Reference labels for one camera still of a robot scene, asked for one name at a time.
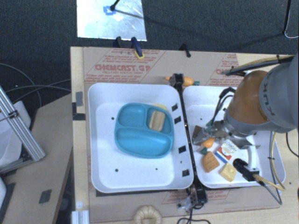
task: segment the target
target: black floor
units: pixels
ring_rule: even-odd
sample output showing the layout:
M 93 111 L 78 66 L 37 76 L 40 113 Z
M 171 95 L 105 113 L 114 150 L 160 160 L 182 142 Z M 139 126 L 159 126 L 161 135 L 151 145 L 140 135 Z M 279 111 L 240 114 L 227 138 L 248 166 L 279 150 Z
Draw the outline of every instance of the black floor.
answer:
M 282 34 L 288 0 L 142 0 L 147 49 L 295 54 L 298 39 Z M 298 35 L 299 0 L 292 0 L 289 35 Z M 35 84 L 70 79 L 70 46 L 111 47 L 111 40 L 77 38 L 76 0 L 0 0 L 0 63 Z M 5 91 L 31 85 L 0 65 Z M 61 87 L 70 89 L 70 82 Z M 30 89 L 12 91 L 12 101 Z M 40 91 L 42 105 L 67 91 Z M 36 93 L 22 99 L 31 116 Z

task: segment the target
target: white plastic ring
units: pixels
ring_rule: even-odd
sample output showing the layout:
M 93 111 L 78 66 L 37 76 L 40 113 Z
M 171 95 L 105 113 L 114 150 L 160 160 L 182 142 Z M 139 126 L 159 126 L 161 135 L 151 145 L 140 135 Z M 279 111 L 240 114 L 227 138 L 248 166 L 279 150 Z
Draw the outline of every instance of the white plastic ring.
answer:
M 161 214 L 153 206 L 143 206 L 135 214 L 134 220 L 136 224 L 142 224 L 142 220 L 146 218 L 152 218 L 155 220 L 155 224 L 162 223 Z

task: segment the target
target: white tray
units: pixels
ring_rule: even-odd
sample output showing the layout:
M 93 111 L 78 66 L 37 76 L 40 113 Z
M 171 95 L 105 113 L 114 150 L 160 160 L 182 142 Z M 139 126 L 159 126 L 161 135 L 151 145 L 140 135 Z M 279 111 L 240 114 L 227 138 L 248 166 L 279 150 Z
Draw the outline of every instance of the white tray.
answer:
M 192 136 L 194 128 L 196 125 L 200 127 L 205 127 L 206 123 L 211 120 L 214 115 L 214 111 L 219 99 L 220 93 L 226 87 L 211 87 L 211 86 L 189 86 L 183 92 L 186 115 L 188 119 L 188 126 L 190 130 L 190 135 Z M 223 108 L 229 105 L 230 99 L 228 98 Z M 216 116 L 215 120 L 222 120 L 224 111 L 221 110 Z M 270 144 L 270 132 L 263 131 L 258 132 L 256 135 L 249 136 L 248 141 L 254 145 L 260 145 L 256 150 L 257 168 L 260 169 L 260 175 L 265 179 L 272 181 L 272 175 L 269 164 L 269 144 Z M 220 145 L 213 144 L 209 149 L 213 153 L 218 149 Z M 219 172 L 224 166 L 218 157 L 217 160 L 220 163 L 220 166 L 212 170 L 209 173 L 206 173 L 203 169 L 201 159 L 202 154 L 199 153 L 200 147 L 193 145 L 194 158 L 196 162 L 196 170 L 199 177 L 199 180 L 206 186 L 212 189 L 215 188 L 231 188 L 231 187 L 247 187 L 247 186 L 259 186 L 257 182 L 248 182 L 246 181 L 240 173 L 237 172 L 235 179 L 232 182 L 227 181 Z M 278 173 L 278 177 L 283 182 L 285 180 L 285 170 L 282 164 L 280 154 L 277 148 L 277 145 L 274 146 L 274 164 Z M 246 149 L 239 150 L 233 155 L 230 164 L 234 161 L 235 158 L 241 158 L 244 161 L 248 162 L 248 151 Z
M 92 182 L 103 193 L 185 189 L 193 170 L 178 92 L 169 85 L 94 84 L 88 91 Z M 172 117 L 174 142 L 169 154 L 147 159 L 122 152 L 115 144 L 118 111 L 127 103 L 163 104 Z M 175 124 L 174 119 L 181 117 Z

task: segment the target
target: blue plate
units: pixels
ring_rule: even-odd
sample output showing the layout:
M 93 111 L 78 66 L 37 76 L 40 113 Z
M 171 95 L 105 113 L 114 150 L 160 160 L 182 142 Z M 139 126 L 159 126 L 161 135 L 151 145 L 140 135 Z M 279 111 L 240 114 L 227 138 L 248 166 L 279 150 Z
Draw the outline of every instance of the blue plate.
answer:
M 165 113 L 161 131 L 149 128 L 154 111 Z M 130 103 L 124 105 L 116 119 L 115 143 L 128 154 L 143 158 L 162 158 L 166 156 L 173 144 L 173 123 L 169 113 L 159 107 Z

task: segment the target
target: brown toy waffle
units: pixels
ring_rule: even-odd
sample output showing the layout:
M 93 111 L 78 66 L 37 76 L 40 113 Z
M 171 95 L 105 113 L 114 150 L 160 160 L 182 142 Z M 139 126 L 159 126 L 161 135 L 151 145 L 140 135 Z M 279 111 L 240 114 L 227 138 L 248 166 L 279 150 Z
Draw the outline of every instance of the brown toy waffle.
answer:
M 208 151 L 202 158 L 202 165 L 204 166 L 205 171 L 209 173 L 219 166 L 219 162 L 214 154 L 211 151 Z

